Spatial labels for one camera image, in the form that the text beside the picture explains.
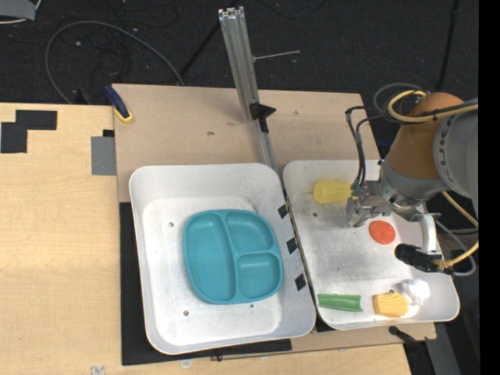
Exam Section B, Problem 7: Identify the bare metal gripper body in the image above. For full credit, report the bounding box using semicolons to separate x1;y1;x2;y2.
357;181;427;217

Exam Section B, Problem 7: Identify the orange round slice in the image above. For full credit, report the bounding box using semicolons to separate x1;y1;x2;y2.
368;220;397;246

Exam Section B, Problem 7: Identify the yellow plastic cup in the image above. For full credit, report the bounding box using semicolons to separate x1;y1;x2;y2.
312;180;359;205

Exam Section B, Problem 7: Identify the white plastic tray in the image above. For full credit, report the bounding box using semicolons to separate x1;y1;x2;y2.
128;162;317;355
282;159;461;332

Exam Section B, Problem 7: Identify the thin black and white rod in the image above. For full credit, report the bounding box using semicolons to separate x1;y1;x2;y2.
255;118;314;293

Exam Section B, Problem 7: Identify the green bean pod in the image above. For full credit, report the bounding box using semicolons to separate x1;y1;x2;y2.
316;293;364;313

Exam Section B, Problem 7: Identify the white crumpled paper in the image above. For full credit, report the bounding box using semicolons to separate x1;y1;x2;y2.
397;278;431;318

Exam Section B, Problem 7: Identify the yellow ridged toy food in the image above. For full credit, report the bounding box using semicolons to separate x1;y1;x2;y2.
372;291;410;319

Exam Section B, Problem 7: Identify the blue divided plate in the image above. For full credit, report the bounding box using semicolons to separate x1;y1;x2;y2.
182;209;284;305

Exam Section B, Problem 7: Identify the pale brown flat board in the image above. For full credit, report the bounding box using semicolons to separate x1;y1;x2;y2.
112;83;438;363

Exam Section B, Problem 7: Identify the black cylinder on white bracket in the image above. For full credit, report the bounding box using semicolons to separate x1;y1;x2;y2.
394;212;445;273

